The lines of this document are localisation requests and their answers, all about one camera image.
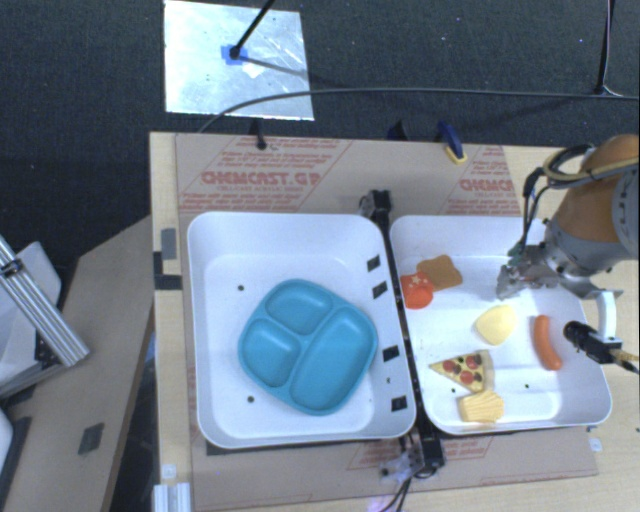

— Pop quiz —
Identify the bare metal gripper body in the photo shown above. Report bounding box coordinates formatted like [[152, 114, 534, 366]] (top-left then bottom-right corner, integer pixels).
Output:
[[508, 243, 569, 294]]

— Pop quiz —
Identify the pale yellow toy cheese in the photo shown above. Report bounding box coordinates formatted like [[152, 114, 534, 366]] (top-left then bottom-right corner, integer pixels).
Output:
[[474, 303, 519, 348]]

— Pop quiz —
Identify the orange sausage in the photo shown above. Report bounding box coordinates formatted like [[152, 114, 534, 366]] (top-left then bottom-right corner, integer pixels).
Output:
[[531, 314, 564, 372]]

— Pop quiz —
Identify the brown toast slice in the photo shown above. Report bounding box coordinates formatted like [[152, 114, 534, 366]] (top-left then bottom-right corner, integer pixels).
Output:
[[415, 254, 464, 293]]

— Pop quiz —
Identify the red toy tomato slice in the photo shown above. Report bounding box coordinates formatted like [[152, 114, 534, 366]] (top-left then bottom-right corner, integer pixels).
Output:
[[399, 272, 435, 311]]

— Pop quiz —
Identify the pizza slice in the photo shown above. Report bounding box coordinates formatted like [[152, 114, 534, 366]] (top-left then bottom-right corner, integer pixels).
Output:
[[428, 348, 494, 395]]

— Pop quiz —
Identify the thin black rod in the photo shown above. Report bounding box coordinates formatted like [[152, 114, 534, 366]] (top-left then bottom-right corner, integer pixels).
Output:
[[372, 208, 434, 444]]

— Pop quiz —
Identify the white plastic tray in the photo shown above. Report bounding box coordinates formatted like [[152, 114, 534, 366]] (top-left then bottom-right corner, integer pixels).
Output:
[[186, 210, 418, 450], [388, 214, 614, 436]]

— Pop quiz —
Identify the yellow ridged biscuit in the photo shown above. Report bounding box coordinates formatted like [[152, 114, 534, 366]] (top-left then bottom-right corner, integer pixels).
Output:
[[458, 389, 506, 425]]

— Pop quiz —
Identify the blue divided plate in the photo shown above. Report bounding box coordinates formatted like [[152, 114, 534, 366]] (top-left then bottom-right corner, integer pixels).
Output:
[[236, 277, 380, 418]]

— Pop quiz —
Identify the brown cardboard board red print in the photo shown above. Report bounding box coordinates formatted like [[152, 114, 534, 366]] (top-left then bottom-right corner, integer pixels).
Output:
[[174, 133, 600, 502]]

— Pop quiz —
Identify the black cylinder on white bracket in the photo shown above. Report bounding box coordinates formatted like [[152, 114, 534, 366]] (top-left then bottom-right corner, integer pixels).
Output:
[[563, 289, 626, 366]]

